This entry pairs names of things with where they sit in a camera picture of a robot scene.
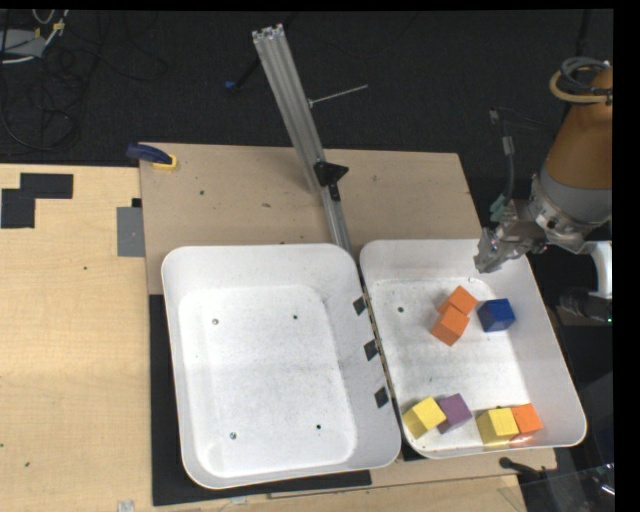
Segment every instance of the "purple block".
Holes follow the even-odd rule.
[[[438,430],[441,434],[462,426],[464,422],[473,417],[460,393],[436,400],[436,402],[447,417],[445,421],[438,425]]]
[[[478,308],[478,318],[484,332],[504,331],[516,320],[509,299],[486,301]]]

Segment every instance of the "cube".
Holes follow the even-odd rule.
[[[446,419],[444,412],[432,396],[417,403],[402,415],[403,423],[416,439]]]
[[[509,299],[486,301],[478,308],[478,317],[484,332],[504,331],[516,320]]]
[[[450,432],[465,424],[473,417],[467,403],[460,393],[436,400],[442,412],[447,417],[445,421],[438,425],[441,434]]]
[[[447,300],[440,304],[438,311],[440,313],[444,313],[446,307],[451,305],[458,308],[465,315],[469,315],[473,311],[473,308],[476,307],[477,303],[478,299],[471,295],[464,287],[458,286],[453,290],[451,295],[449,295]]]
[[[476,418],[485,445],[506,444],[520,433],[509,407],[489,409]]]
[[[511,412],[520,431],[519,434],[511,439],[512,443],[522,443],[530,439],[538,430],[542,430],[542,421],[540,421],[533,404],[512,407]]]
[[[469,317],[452,305],[447,305],[440,318],[431,328],[433,334],[447,345],[453,345],[469,324]]]

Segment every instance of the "wooden table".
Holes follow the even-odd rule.
[[[321,202],[305,196],[300,181],[288,178],[296,169],[293,149],[157,146],[178,156],[174,173],[193,178],[183,180],[184,187],[176,186],[177,174],[154,175],[144,162],[140,168],[0,165],[1,188],[19,188],[20,173],[74,176],[72,199],[36,200],[33,229],[0,229],[0,511],[109,512],[120,506],[135,512],[191,512],[232,509],[236,503],[257,511],[513,511],[500,489],[509,488],[513,495],[517,478],[499,467],[496,453],[412,462],[400,456],[372,470],[373,484],[363,489],[153,506],[147,301],[158,292],[158,262],[163,252],[190,237],[203,244],[212,243],[212,237],[214,242],[218,237],[218,242],[249,243],[251,236],[259,243],[269,241],[259,223],[242,236],[238,229],[203,236],[197,223],[193,230],[172,230],[172,222],[179,224],[188,215],[174,214],[177,220],[172,221],[170,208],[162,213],[158,199],[170,206],[163,195],[167,190],[174,200],[193,191],[195,199],[208,194],[214,206],[226,205],[209,222],[227,226],[237,223],[238,199],[232,192],[245,190],[245,204],[261,213],[291,219],[295,205],[298,220],[277,238],[293,242],[302,234],[298,243],[329,241]],[[394,233],[397,238],[479,235],[457,155],[326,153],[329,161],[351,169],[340,190],[354,247]],[[207,162],[211,166],[213,161],[222,174],[233,174],[242,164],[251,186],[240,176],[218,180],[211,188],[203,185],[211,179],[202,177]],[[270,181],[265,169],[275,170],[282,180]],[[283,183],[285,189],[278,188]],[[298,199],[286,202],[292,194]],[[131,206],[132,198],[141,196],[147,258],[120,257],[116,208]],[[413,222],[394,231],[398,215]],[[162,234],[167,232],[174,235],[167,238]],[[518,451],[518,461],[536,469],[556,467],[550,448]]]

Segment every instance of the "yellow block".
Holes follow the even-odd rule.
[[[438,403],[430,396],[402,415],[402,421],[416,439],[447,419]]]
[[[509,407],[485,411],[476,423],[484,444],[503,444],[520,432]]]

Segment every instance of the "black floor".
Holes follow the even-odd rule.
[[[0,26],[48,35],[62,12],[40,26],[31,9],[0,10]],[[566,112],[551,75],[577,54],[613,62],[613,9],[71,10],[64,21],[42,58],[4,52],[4,162],[131,165],[125,150],[138,141],[291,146],[261,67],[239,92],[227,87],[256,60],[251,32],[290,21],[309,98],[367,86],[314,106],[323,146],[457,153],[485,226],[507,172],[490,108],[537,122],[511,133],[516,196],[528,197]],[[588,258],[549,251],[530,261],[550,311],[565,287],[593,285]],[[557,329],[578,391],[612,372],[611,327]],[[570,450],[578,469],[612,462],[594,434]]]

